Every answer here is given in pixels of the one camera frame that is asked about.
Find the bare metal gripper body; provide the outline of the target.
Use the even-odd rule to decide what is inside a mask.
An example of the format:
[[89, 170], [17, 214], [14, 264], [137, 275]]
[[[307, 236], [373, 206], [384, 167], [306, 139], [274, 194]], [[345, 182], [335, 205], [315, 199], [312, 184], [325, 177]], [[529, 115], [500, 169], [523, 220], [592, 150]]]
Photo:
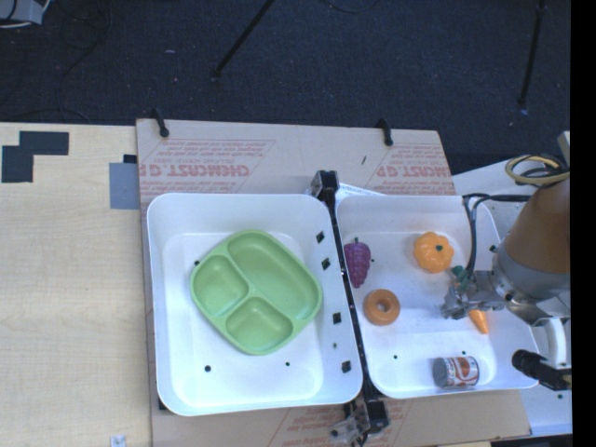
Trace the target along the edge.
[[536, 270], [508, 275], [503, 270], [477, 271], [474, 302], [492, 309], [506, 308], [526, 324], [543, 326], [551, 319], [570, 318], [570, 277]]

